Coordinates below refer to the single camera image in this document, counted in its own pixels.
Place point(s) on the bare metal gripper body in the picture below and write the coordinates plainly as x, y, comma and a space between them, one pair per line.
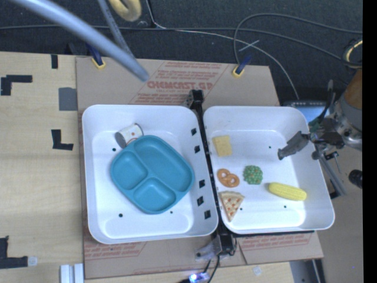
347, 137

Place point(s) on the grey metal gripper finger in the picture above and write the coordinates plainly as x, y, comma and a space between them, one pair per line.
293, 146

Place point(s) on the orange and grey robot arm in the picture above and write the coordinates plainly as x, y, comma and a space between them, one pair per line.
352, 105

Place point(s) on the yellow corn cob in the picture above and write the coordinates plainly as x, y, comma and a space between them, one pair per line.
287, 191

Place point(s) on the green peas cluster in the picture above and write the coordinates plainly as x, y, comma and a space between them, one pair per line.
253, 174

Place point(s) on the yellow cheese wedge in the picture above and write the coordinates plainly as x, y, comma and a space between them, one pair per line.
222, 146

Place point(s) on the orange pretzel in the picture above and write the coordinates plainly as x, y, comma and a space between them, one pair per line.
228, 178

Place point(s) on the white plastic tray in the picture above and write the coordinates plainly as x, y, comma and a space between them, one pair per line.
100, 169
277, 217

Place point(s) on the pizza slice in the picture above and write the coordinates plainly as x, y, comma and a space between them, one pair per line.
230, 203

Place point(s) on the thin black rod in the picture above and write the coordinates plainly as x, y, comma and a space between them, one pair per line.
209, 164

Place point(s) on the brown cardboard board red print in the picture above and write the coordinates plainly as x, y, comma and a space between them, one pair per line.
176, 78

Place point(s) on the blue divided plate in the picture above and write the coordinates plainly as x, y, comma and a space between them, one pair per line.
153, 172

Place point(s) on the white can with orange dots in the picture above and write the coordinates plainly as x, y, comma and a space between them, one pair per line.
129, 134

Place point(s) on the black cylinder on white bracket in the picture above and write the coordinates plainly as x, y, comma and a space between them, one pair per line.
355, 178

